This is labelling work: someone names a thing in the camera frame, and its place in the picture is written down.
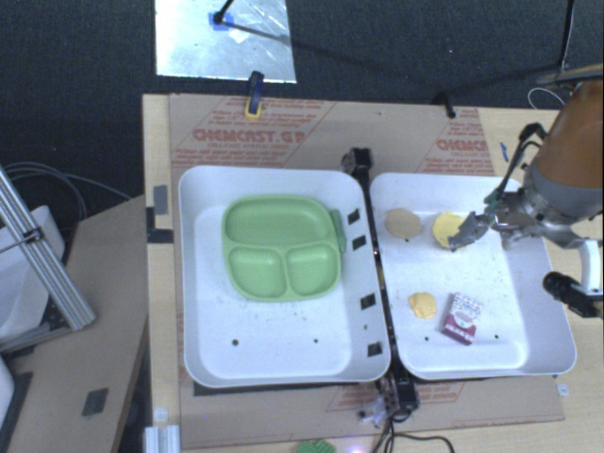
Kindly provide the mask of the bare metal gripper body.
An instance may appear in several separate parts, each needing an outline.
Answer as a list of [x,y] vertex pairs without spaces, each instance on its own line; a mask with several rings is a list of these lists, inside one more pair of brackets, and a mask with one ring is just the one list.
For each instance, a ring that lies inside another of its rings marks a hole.
[[525,238],[544,238],[562,249],[577,249],[585,242],[572,229],[577,221],[552,208],[539,194],[504,192],[494,208],[491,229],[501,235],[506,249]]

